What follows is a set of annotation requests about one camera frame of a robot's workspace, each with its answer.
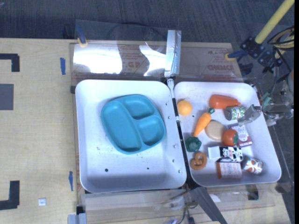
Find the yellow pole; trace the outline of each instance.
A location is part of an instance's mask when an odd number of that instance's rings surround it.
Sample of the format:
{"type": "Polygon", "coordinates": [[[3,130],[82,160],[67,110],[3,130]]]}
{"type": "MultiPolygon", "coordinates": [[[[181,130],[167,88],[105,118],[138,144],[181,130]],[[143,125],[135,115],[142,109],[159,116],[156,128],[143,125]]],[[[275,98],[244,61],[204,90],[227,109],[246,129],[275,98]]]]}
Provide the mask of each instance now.
{"type": "Polygon", "coordinates": [[[260,33],[255,37],[257,44],[262,44],[270,32],[275,28],[291,6],[295,3],[295,0],[284,0],[280,7],[276,10],[270,20],[266,23],[260,33]]]}

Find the orange fruit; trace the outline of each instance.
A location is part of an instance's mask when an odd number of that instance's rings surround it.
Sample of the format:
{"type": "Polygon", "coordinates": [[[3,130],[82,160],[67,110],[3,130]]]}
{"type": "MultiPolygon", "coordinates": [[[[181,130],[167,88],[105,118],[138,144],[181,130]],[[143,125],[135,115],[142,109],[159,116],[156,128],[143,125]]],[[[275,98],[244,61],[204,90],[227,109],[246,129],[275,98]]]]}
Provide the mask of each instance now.
{"type": "Polygon", "coordinates": [[[192,112],[192,104],[189,101],[181,100],[178,102],[178,113],[181,115],[188,115],[192,112]]]}

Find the donut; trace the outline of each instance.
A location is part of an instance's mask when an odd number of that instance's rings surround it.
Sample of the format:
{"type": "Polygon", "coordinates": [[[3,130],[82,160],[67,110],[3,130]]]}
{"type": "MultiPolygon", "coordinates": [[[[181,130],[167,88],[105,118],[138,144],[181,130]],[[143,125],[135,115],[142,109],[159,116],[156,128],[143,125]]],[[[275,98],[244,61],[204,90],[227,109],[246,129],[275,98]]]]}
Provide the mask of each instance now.
{"type": "Polygon", "coordinates": [[[197,152],[194,155],[194,158],[190,161],[190,166],[194,170],[203,169],[206,166],[207,158],[206,155],[202,152],[197,152]]]}

